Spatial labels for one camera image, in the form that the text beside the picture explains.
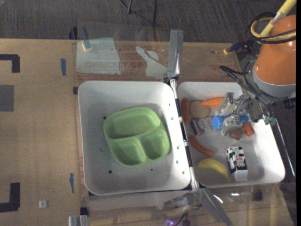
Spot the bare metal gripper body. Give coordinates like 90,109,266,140
244,95,271,124

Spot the brown doughnut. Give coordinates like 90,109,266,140
228,127,246,141

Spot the blue bottle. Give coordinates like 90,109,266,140
212,113,250,131

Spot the small orange carrot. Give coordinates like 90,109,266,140
243,121,254,137

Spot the red and white packet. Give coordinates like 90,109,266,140
190,116,215,136

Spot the tan round bread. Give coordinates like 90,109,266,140
189,100,212,119

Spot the red sausage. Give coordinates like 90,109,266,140
188,135,214,158
181,98,190,125

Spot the cow print milk carton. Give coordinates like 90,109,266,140
226,145,249,182

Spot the yellow banana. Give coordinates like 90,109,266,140
197,158,232,183

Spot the white plastic tray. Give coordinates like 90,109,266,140
176,81,286,189
77,80,192,196

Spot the green divided plate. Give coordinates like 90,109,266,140
103,106,171,168

